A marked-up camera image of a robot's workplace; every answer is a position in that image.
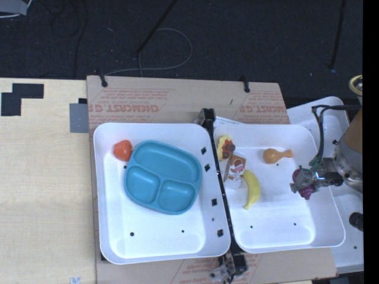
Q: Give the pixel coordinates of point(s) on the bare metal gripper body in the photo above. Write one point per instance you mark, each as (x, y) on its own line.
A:
(333, 179)

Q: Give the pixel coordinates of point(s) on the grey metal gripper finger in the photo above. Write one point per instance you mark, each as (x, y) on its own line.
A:
(299, 182)
(315, 180)

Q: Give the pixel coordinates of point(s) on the purple toy grapes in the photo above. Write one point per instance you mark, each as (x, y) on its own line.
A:
(306, 193)

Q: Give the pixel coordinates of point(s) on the orange toy chicken drumstick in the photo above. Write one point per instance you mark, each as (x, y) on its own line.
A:
(273, 155)

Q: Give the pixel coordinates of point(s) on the white plastic tray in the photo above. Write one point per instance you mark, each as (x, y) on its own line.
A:
(160, 235)
(281, 217)

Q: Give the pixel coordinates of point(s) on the yellow banana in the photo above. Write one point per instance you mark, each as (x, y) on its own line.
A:
(254, 188)

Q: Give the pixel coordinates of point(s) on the brown and white small carton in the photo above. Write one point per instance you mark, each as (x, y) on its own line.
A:
(236, 171)

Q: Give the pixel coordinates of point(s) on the thin black rod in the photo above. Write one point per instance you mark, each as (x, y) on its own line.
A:
(222, 185)

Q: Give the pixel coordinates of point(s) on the yellow toy pizza slice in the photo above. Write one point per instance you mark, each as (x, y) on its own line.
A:
(224, 148)

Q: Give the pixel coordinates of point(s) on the white paper sheet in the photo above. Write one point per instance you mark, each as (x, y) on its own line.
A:
(228, 120)

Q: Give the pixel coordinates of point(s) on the blue divided plate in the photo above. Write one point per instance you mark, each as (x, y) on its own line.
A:
(165, 170)

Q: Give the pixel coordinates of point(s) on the brown cardboard board red print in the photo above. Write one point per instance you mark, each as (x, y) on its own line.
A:
(183, 102)

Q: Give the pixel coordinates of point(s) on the black cylinder on white bracket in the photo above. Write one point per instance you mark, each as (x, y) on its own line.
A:
(356, 221)

